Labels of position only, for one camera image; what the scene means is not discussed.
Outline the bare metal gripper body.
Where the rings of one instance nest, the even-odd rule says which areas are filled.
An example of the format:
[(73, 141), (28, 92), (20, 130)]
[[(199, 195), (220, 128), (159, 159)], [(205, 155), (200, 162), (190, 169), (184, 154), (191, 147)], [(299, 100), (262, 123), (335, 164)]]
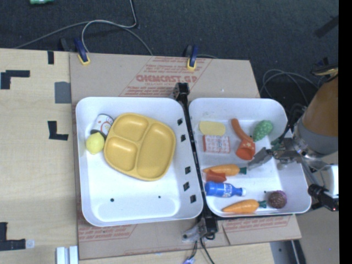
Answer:
[(272, 146), (272, 153), (282, 163), (295, 161), (314, 170), (321, 170), (328, 165), (323, 161), (323, 155), (314, 151), (303, 139), (286, 137)]

